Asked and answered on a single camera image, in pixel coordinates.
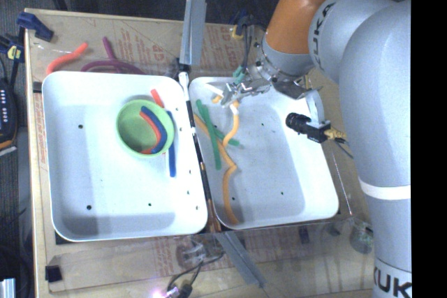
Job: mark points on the black cylinder on white bracket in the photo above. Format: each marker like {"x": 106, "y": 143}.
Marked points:
{"x": 307, "y": 127}

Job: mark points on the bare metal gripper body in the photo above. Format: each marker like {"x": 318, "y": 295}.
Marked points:
{"x": 263, "y": 75}

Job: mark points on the brown cardboard board red print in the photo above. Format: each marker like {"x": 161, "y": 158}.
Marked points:
{"x": 146, "y": 35}

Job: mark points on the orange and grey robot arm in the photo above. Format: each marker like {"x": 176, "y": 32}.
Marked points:
{"x": 370, "y": 80}

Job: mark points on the green bowl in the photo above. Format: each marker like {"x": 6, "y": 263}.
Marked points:
{"x": 132, "y": 129}

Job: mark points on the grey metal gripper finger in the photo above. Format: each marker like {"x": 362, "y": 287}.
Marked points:
{"x": 226, "y": 96}
{"x": 241, "y": 87}

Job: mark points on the white plastic tray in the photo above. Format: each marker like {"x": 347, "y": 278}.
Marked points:
{"x": 279, "y": 167}
{"x": 104, "y": 185}

